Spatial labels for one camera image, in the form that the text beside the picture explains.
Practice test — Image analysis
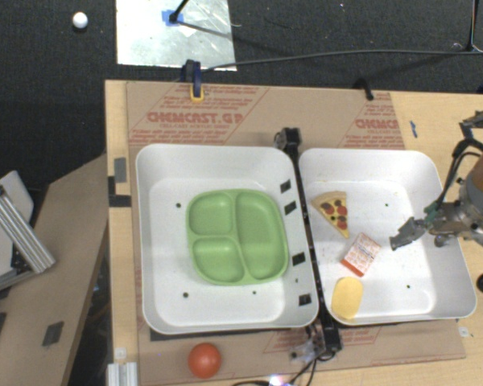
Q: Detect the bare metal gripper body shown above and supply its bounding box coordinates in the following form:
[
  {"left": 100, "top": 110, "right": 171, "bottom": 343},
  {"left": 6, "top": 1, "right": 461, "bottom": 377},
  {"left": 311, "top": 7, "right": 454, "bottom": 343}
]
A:
[{"left": 424, "top": 201, "right": 483, "bottom": 244}]

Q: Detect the white plastic tray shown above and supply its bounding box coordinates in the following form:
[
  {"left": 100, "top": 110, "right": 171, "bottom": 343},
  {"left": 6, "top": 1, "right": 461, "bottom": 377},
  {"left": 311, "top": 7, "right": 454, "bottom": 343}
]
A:
[
  {"left": 297, "top": 147, "right": 478, "bottom": 326},
  {"left": 134, "top": 142, "right": 320, "bottom": 335}
]

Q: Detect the orange and white carton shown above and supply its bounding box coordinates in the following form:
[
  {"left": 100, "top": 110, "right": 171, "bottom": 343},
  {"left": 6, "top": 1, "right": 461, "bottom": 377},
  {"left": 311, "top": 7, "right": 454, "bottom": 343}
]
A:
[{"left": 340, "top": 232, "right": 382, "bottom": 278}]

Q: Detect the toy pizza slice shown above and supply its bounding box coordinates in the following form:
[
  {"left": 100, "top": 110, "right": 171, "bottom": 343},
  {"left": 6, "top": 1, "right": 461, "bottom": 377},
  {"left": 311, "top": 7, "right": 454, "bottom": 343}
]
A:
[{"left": 310, "top": 191, "right": 352, "bottom": 240}]

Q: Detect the yellow oval biscuit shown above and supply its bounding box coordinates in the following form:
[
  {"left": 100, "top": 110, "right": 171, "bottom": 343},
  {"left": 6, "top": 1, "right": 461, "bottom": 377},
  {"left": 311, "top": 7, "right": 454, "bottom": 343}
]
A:
[{"left": 330, "top": 276, "right": 365, "bottom": 321}]

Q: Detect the thin black rod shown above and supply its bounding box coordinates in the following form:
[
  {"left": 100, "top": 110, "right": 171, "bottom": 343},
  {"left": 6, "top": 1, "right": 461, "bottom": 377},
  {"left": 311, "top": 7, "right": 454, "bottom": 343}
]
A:
[{"left": 286, "top": 142, "right": 336, "bottom": 331}]

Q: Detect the green divided plate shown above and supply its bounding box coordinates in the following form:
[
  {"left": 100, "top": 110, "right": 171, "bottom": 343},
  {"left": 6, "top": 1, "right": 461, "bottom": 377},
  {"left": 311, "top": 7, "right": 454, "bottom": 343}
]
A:
[{"left": 185, "top": 188, "right": 290, "bottom": 286}]

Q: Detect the brown cardboard board red print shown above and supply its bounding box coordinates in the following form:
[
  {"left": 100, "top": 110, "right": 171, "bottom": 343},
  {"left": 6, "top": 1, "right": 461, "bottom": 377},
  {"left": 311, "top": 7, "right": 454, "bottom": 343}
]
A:
[{"left": 125, "top": 80, "right": 467, "bottom": 386}]

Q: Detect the red ball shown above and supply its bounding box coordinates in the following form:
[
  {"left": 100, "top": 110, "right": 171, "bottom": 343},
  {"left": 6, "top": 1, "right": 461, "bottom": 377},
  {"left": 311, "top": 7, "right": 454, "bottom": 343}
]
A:
[{"left": 187, "top": 342, "right": 223, "bottom": 380}]

